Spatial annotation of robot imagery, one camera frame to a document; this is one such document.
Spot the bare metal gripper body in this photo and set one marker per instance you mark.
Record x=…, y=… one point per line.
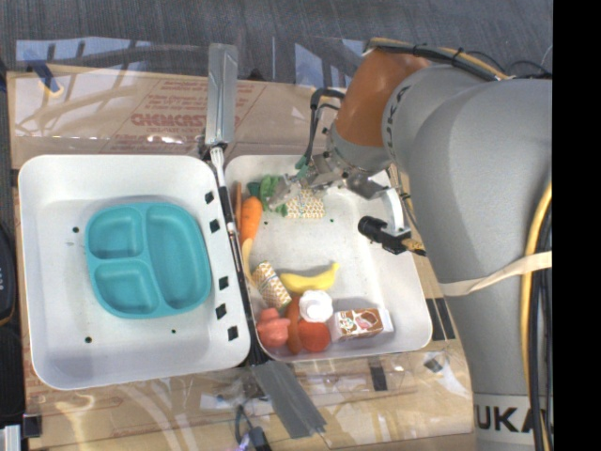
x=323, y=171

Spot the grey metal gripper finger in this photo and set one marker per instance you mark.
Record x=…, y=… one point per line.
x=282, y=194
x=305, y=191

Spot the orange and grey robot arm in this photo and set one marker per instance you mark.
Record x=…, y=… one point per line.
x=469, y=167

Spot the green broccoli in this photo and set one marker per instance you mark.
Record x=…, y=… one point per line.
x=267, y=188

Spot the orange carrot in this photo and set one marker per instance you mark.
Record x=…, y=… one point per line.
x=251, y=219

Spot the white plastic tray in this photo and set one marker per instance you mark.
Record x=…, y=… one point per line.
x=56, y=252
x=328, y=242

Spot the thin black and white rod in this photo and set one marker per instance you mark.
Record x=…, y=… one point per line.
x=230, y=223

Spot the small yellow curved piece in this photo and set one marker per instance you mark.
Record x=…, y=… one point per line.
x=247, y=256

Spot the yellow banana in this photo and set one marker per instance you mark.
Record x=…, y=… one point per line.
x=307, y=280

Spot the white bottle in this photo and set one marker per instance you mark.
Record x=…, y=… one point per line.
x=316, y=306

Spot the pink toy food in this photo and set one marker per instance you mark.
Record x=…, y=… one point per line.
x=273, y=329

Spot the orange sausage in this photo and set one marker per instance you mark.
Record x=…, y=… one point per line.
x=294, y=331

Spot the brown and white carton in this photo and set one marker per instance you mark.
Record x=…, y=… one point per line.
x=361, y=323

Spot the red-orange round fruit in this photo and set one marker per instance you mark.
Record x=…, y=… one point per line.
x=314, y=336

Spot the teal divided plate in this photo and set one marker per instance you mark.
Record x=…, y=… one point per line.
x=148, y=261

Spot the brown cardboard board red print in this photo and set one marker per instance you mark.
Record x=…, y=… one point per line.
x=141, y=111

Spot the black cylinder on white bracket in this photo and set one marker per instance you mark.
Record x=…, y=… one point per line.
x=380, y=233

